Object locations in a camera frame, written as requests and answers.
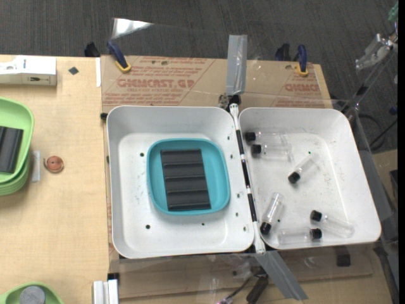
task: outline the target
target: white tray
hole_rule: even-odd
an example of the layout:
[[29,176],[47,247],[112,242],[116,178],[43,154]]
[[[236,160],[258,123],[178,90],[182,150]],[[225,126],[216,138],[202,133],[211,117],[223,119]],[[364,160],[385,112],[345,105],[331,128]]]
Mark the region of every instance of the white tray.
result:
[[[257,217],[260,223],[268,197],[285,196],[285,210],[263,241],[272,248],[291,249],[376,241],[381,226],[347,118],[335,110],[248,108],[240,113],[242,132],[260,127],[284,132],[294,161],[253,158],[244,141]],[[254,239],[234,121],[215,107],[119,106],[107,117],[111,176],[112,235],[126,258],[152,258],[203,253],[241,252]],[[147,185],[146,155],[156,141],[203,138],[222,151],[230,181],[230,201],[219,212],[167,215],[156,209]],[[287,180],[308,149],[323,161],[321,175],[293,186]],[[311,210],[345,217],[355,226],[349,239],[324,234],[312,244],[278,244],[281,228],[312,227]]]

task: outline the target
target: black cap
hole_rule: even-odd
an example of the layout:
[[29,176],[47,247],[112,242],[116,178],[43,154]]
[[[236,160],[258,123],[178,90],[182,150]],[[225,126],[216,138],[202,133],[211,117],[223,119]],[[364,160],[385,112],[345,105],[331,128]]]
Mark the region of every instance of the black cap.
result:
[[295,184],[300,178],[301,176],[294,171],[292,174],[289,175],[289,182]]
[[256,140],[256,133],[255,132],[247,132],[245,134],[246,141],[255,141]]
[[263,222],[260,227],[260,232],[267,235],[270,232],[270,229],[271,229],[271,224]]
[[311,215],[310,215],[309,217],[311,217],[311,220],[320,222],[320,221],[321,221],[321,218],[322,218],[322,213],[321,213],[321,212],[318,212],[317,210],[313,210],[313,211],[311,212]]
[[260,144],[253,144],[252,145],[252,154],[258,155],[261,153],[261,145]]
[[322,238],[322,231],[321,229],[312,229],[313,240],[319,240]]

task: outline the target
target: stack of green containers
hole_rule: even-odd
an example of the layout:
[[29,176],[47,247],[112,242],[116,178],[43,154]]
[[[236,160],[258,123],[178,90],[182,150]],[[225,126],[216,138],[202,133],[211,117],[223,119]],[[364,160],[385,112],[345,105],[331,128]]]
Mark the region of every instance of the stack of green containers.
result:
[[0,171],[0,196],[4,196],[20,190],[28,179],[34,116],[30,109],[24,104],[12,99],[0,97],[0,127],[22,130],[22,138],[19,145],[18,156],[16,157],[15,169],[12,172]]

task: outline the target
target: clear plastic sheet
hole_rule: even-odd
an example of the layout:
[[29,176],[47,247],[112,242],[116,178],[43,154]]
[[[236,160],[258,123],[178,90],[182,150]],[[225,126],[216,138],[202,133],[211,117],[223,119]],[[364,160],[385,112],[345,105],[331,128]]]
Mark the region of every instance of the clear plastic sheet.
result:
[[[111,28],[110,39],[120,47],[132,68],[128,73],[121,73],[112,55],[102,59],[102,112],[108,113],[119,105],[228,106],[230,96],[225,94],[228,38],[230,34],[244,33],[221,33],[118,18],[113,19]],[[359,97],[356,93],[351,99],[339,100],[330,97],[322,64],[311,63],[313,57],[319,59],[319,56],[311,54],[310,49],[309,75],[301,77],[297,74],[297,61],[274,62],[274,54],[280,47],[276,45],[279,40],[269,41],[268,35],[260,32],[247,39],[246,89],[240,95],[240,108],[334,108],[339,111],[350,108],[346,115],[351,116],[352,131],[366,176],[369,183],[378,180],[372,165],[370,136],[363,127],[367,124],[362,119],[363,103],[367,109],[368,94],[385,75],[385,70],[395,65],[396,56],[389,56],[383,64],[358,72],[353,86],[360,87],[359,82],[368,84],[371,89],[366,94]],[[296,56],[295,46],[291,47],[290,53],[291,59]],[[109,273],[111,276],[119,275],[123,303],[249,302],[249,292],[257,281],[268,278],[253,249],[243,253],[142,260],[120,256],[111,241],[108,164],[106,169]],[[396,210],[391,201],[387,202],[385,190],[380,187],[377,184],[371,190],[380,220],[385,222],[382,224],[382,238],[376,243],[279,251],[289,272],[308,297],[305,303],[318,303],[325,298],[328,303],[354,302],[366,300],[368,296],[378,298],[380,302],[396,299],[395,278],[390,275],[395,275],[397,257]],[[288,278],[285,282],[285,285],[275,285],[271,279],[268,280],[260,300],[304,303],[304,299],[292,299],[285,295]]]

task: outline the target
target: gray tape strip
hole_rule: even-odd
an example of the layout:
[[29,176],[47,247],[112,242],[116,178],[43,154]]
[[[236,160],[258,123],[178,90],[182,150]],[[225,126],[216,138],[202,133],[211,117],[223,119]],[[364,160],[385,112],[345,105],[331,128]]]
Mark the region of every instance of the gray tape strip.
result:
[[308,299],[297,279],[277,251],[267,251],[264,255],[255,255],[255,257],[285,298]]
[[226,94],[242,94],[246,86],[247,35],[229,35]]

